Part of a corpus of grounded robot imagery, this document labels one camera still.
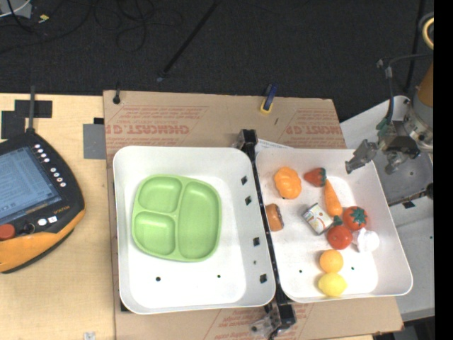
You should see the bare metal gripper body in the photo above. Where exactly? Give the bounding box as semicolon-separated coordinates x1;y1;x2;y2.
376;113;435;159

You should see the red toy strawberry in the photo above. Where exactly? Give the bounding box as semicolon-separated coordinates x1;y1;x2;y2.
303;166;328;188

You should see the orange toy carrot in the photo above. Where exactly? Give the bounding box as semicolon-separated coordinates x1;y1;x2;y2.
323;178;344;218

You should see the red toy tomato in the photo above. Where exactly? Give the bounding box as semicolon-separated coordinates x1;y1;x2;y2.
326;215;354;251
341;205;370;232

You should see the small white printed can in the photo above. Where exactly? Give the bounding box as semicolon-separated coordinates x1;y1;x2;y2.
301;202;335;236

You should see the orange toy pumpkin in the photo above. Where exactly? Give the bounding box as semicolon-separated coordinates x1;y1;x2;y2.
273;166;303;200

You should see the white toy garlic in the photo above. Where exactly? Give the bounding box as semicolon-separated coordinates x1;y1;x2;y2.
351;227;381;254

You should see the white printed paper sheet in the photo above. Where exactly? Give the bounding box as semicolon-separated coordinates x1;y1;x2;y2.
256;138;295;152

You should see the brown toy doughnut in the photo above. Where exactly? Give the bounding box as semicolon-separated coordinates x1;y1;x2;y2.
265;203;285;233

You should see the orange toy orange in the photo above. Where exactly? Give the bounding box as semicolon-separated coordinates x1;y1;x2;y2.
319;249;345;274

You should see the thin black rod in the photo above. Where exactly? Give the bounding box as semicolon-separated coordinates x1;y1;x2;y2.
246;142;286;306

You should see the white plastic tray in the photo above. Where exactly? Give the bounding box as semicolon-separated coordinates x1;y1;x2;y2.
254;147;415;305
112;144;277;315

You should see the yellow toy lemon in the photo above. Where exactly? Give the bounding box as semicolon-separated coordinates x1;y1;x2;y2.
316;271;349;298

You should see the brown cardboard board red print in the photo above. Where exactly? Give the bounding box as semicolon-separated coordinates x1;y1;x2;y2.
102;89;405;340

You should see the green divided plate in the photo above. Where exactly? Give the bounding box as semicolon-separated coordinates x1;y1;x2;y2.
130;174;224;264

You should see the black block with thin wires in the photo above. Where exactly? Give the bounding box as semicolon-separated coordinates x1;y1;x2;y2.
262;302;298;334
236;128;259;152

